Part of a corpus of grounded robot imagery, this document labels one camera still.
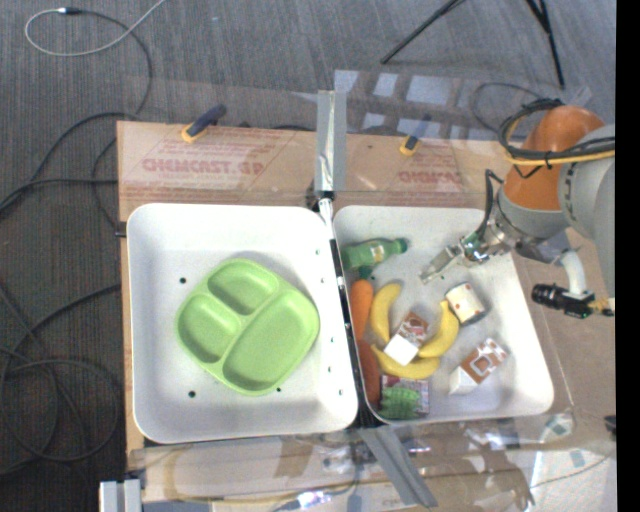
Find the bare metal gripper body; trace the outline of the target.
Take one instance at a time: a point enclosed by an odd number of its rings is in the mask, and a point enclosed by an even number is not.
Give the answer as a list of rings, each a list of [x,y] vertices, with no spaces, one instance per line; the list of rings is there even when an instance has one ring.
[[[509,229],[504,229],[498,220],[484,222],[479,228],[459,241],[463,261],[467,264],[483,264],[490,258],[511,251],[517,238]]]

